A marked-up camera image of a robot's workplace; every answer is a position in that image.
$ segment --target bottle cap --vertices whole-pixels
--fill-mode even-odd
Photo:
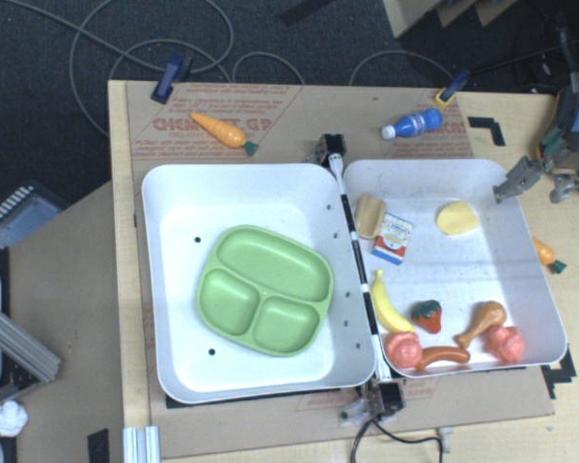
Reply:
[[[386,125],[382,127],[382,137],[387,141],[394,139],[397,136],[397,132],[392,125]]]

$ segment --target green divided plate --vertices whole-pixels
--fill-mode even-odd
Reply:
[[[277,356],[309,347],[332,299],[333,274],[318,252],[242,225],[214,244],[197,289],[202,320],[220,335]]]

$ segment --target toy banana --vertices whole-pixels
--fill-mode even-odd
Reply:
[[[371,285],[371,296],[375,307],[375,316],[382,326],[391,333],[415,333],[414,326],[403,317],[391,304],[386,292],[386,286],[382,281],[384,272],[381,269],[375,271],[375,279]]]

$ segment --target toy carrot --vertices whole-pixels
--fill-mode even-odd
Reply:
[[[538,260],[545,266],[549,266],[554,272],[560,274],[564,271],[566,264],[556,259],[553,249],[546,243],[532,237],[534,248],[537,250]]]
[[[191,118],[229,148],[245,148],[249,154],[253,154],[258,148],[257,144],[247,141],[244,130],[236,125],[195,112],[191,112]]]

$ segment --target toy food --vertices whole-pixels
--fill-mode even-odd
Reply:
[[[551,266],[551,268],[558,274],[564,271],[566,264],[556,259],[556,255],[551,247],[533,237],[532,241],[534,242],[534,248],[537,250],[538,260],[542,264],[545,266]]]
[[[398,368],[412,368],[423,358],[423,347],[416,333],[394,333],[384,341],[386,358]]]
[[[229,148],[245,148],[249,154],[253,154],[258,148],[257,144],[247,141],[247,136],[240,127],[201,113],[191,112],[190,116],[206,132]]]
[[[390,303],[386,286],[382,281],[384,271],[377,269],[375,279],[371,285],[371,295],[375,307],[375,316],[377,320],[391,333],[415,333],[416,330],[412,323],[403,317]]]
[[[423,359],[415,367],[418,370],[422,370],[433,362],[440,360],[467,364],[470,361],[470,352],[465,348],[456,346],[431,346],[423,349]]]
[[[371,253],[379,258],[401,265],[405,260],[405,251],[409,234],[414,225],[389,212],[384,213],[379,234],[375,238]]]
[[[376,238],[384,219],[384,212],[386,204],[383,201],[369,194],[362,194],[354,211],[358,236],[368,240]]]
[[[486,351],[504,362],[517,362],[523,355],[525,342],[514,326],[491,326],[487,334]]]
[[[432,334],[442,329],[442,306],[437,300],[419,302],[412,309],[412,321]]]
[[[437,228],[446,235],[468,232],[479,225],[479,219],[464,201],[445,205],[435,219]]]
[[[476,336],[486,332],[491,326],[504,324],[506,319],[507,314],[502,304],[494,300],[484,302],[476,314],[472,327],[464,334],[457,335],[455,341],[461,348],[467,348]]]

